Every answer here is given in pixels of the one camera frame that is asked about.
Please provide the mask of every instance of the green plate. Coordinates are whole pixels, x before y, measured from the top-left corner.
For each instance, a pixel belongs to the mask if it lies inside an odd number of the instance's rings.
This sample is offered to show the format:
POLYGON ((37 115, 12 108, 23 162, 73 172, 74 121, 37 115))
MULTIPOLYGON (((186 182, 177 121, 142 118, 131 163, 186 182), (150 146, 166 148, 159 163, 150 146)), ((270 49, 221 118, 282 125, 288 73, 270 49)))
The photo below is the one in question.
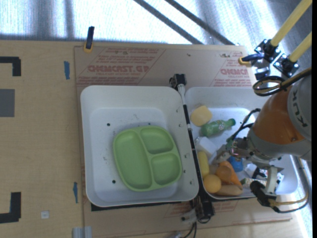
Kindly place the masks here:
POLYGON ((134 191, 162 188, 176 182, 182 164, 170 133, 159 126, 141 126, 118 133, 114 160, 124 184, 134 191))

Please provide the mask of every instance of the gray square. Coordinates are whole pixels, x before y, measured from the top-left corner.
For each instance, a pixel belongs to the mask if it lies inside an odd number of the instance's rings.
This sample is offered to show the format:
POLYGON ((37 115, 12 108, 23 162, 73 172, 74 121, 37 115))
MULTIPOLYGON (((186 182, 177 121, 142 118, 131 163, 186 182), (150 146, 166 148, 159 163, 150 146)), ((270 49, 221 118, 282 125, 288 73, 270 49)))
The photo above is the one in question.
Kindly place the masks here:
POLYGON ((0 89, 0 117, 14 117, 14 89, 0 89))

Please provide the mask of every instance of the yellow pole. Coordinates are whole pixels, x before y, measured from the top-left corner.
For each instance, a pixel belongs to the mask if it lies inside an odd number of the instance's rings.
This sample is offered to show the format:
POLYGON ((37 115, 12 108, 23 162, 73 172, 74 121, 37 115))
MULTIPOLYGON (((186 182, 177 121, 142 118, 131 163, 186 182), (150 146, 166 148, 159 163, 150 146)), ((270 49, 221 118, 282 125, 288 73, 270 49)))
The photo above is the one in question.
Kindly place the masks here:
POLYGON ((301 0, 297 7, 293 10, 291 15, 287 18, 281 28, 277 31, 275 36, 271 39, 272 46, 277 47, 285 35, 292 29, 295 23, 300 19, 308 7, 312 4, 313 0, 301 0))
POLYGON ((306 38, 301 42, 300 45, 289 55, 289 60, 291 62, 296 62, 298 58, 312 45, 312 32, 306 36, 306 38))

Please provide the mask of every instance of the green bottle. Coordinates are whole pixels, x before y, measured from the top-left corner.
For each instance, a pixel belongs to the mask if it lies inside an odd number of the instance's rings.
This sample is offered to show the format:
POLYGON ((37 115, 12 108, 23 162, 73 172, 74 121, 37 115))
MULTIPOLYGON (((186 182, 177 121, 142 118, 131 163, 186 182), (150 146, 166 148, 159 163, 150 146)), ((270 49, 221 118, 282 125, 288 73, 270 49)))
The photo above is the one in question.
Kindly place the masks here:
POLYGON ((205 137, 217 134, 233 125, 236 124, 234 119, 229 119, 228 121, 217 120, 210 123, 206 123, 201 127, 201 133, 205 137))

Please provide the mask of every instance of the metal surface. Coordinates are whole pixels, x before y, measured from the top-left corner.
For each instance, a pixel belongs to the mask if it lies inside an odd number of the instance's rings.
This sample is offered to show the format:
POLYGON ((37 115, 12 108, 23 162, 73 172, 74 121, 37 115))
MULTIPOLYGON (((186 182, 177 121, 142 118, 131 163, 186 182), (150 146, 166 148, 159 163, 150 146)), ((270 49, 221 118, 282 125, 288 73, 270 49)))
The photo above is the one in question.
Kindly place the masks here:
MULTIPOLYGON (((95 41, 236 44, 253 54, 300 1, 0 0, 0 40, 84 41, 94 26, 95 41)), ((311 30, 312 6, 281 41, 281 52, 291 54, 311 30)), ((297 63, 298 72, 311 66, 312 49, 297 63)))

